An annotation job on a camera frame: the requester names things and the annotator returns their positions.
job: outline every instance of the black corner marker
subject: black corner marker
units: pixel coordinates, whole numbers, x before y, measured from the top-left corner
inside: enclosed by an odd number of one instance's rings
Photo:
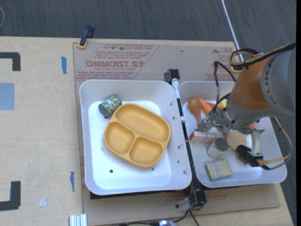
[[[11,58],[13,60],[13,71],[21,71],[21,60],[19,53],[0,52],[0,58]]]
[[[10,183],[10,200],[0,202],[0,211],[16,210],[21,206],[21,181]]]

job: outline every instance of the wooden table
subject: wooden table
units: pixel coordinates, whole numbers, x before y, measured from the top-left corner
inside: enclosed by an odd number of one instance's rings
[[[208,46],[229,42],[99,40],[139,44]],[[68,225],[83,213],[72,38],[0,37],[0,52],[18,52],[21,71],[0,59],[0,83],[13,83],[14,109],[0,110],[0,202],[9,201],[12,181],[21,181],[21,206],[0,211],[0,224]],[[62,58],[67,59],[67,74]],[[74,173],[72,190],[70,175]],[[293,225],[280,184],[280,207],[196,216],[206,225]],[[46,207],[40,200],[48,200]],[[191,217],[178,225],[195,225]]]

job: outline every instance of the gray floor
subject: gray floor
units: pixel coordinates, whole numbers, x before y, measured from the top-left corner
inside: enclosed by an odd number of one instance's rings
[[[224,4],[240,48],[269,52],[296,42],[297,0]],[[94,38],[234,41],[222,0],[0,0],[0,7],[0,36],[79,38],[90,24]],[[281,122],[295,148],[295,119]],[[275,132],[285,154],[288,143]],[[297,225],[295,155],[287,170],[281,185]]]

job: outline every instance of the yellow divided plate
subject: yellow divided plate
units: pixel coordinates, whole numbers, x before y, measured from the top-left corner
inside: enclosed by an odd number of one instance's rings
[[[156,113],[133,103],[118,107],[104,132],[107,147],[142,167],[156,164],[170,139],[170,127]]]

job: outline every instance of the blue square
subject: blue square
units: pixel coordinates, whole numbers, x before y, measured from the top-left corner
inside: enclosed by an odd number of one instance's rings
[[[0,83],[0,110],[15,109],[15,84]]]

